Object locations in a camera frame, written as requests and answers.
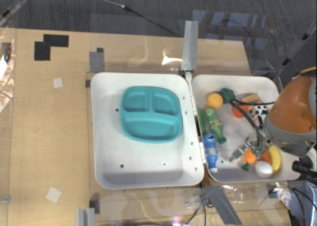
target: green bottle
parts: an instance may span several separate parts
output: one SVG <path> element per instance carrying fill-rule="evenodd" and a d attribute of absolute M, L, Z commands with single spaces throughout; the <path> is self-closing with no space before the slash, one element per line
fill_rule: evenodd
<path fill-rule="evenodd" d="M 217 140 L 220 144 L 225 143 L 227 140 L 222 134 L 222 123 L 219 120 L 216 109 L 209 108 L 205 111 L 205 116 L 208 121 L 208 125 L 211 129 L 211 132 L 217 137 Z"/>

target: toy bottle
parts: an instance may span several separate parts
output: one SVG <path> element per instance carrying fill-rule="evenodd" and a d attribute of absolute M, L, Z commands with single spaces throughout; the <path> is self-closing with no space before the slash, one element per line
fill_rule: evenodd
<path fill-rule="evenodd" d="M 209 171 L 212 173 L 218 172 L 216 161 L 218 159 L 218 151 L 216 140 L 213 134 L 203 135 L 203 143 L 205 147 L 206 160 L 208 163 Z"/>
<path fill-rule="evenodd" d="M 205 116 L 208 121 L 208 125 L 211 129 L 211 132 L 217 137 L 217 140 L 220 144 L 225 143 L 227 140 L 222 134 L 222 123 L 219 120 L 216 109 L 210 108 L 205 111 Z"/>

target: gray floor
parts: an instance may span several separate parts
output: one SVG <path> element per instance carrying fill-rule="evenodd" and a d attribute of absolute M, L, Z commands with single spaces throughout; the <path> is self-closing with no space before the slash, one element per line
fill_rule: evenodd
<path fill-rule="evenodd" d="M 5 10 L 12 0 L 0 0 Z M 199 21 L 200 38 L 243 40 L 250 59 L 265 58 L 278 67 L 294 42 L 316 19 L 317 0 L 110 0 L 128 5 L 136 12 L 183 36 L 184 21 Z M 222 20 L 213 23 L 219 14 Z M 235 17 L 241 26 L 225 21 Z M 273 22 L 272 35 L 252 24 L 263 17 Z M 132 12 L 101 0 L 27 0 L 19 13 L 18 27 L 103 33 L 175 36 Z M 268 39 L 257 47 L 257 39 Z M 283 44 L 284 54 L 278 54 Z M 316 32 L 290 61 L 281 77 L 287 83 L 303 68 L 316 65 Z"/>

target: wooden table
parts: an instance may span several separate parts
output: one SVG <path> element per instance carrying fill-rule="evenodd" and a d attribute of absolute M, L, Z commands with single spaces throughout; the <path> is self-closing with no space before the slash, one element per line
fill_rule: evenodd
<path fill-rule="evenodd" d="M 69 47 L 52 47 L 51 61 L 34 61 L 34 42 L 43 41 L 44 34 L 69 35 Z M 89 52 L 97 48 L 104 49 L 106 68 L 153 68 L 155 72 L 166 72 L 180 64 L 174 61 L 162 66 L 162 59 L 181 58 L 183 39 L 17 30 L 9 226 L 73 226 L 76 209 L 88 208 L 91 194 L 85 81 Z M 226 73 L 250 74 L 243 44 L 235 41 L 199 39 L 198 68 L 209 73 L 229 70 Z M 62 78 L 63 87 L 54 87 L 56 78 Z M 46 199 L 51 187 L 61 191 L 57 203 Z M 115 200 L 113 193 L 106 197 L 113 199 L 114 208 L 121 207 L 123 201 Z M 265 211 L 250 215 L 251 207 L 246 206 L 239 212 L 245 224 L 252 224 L 260 214 L 265 215 L 263 225 L 270 225 L 271 216 L 276 219 L 276 225 L 284 225 L 287 220 L 286 210 L 281 206 L 275 209 L 271 202 L 264 206 Z M 112 214 L 104 220 L 113 219 L 116 212 L 110 209 L 106 213 Z M 213 214 L 209 217 L 210 223 L 222 225 L 214 209 L 208 213 Z M 195 220 L 193 225 L 202 225 L 198 221 L 202 222 L 203 216 Z"/>

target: white sticker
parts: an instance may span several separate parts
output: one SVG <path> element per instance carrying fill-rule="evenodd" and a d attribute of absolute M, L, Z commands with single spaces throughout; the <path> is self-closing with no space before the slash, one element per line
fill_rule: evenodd
<path fill-rule="evenodd" d="M 54 79 L 54 88 L 61 88 L 63 86 L 63 81 L 61 78 Z"/>
<path fill-rule="evenodd" d="M 58 191 L 57 189 L 55 189 L 54 187 L 51 187 L 49 192 L 46 195 L 46 198 L 49 201 L 52 201 L 54 203 L 58 202 L 58 199 L 60 198 L 61 195 L 61 191 Z"/>

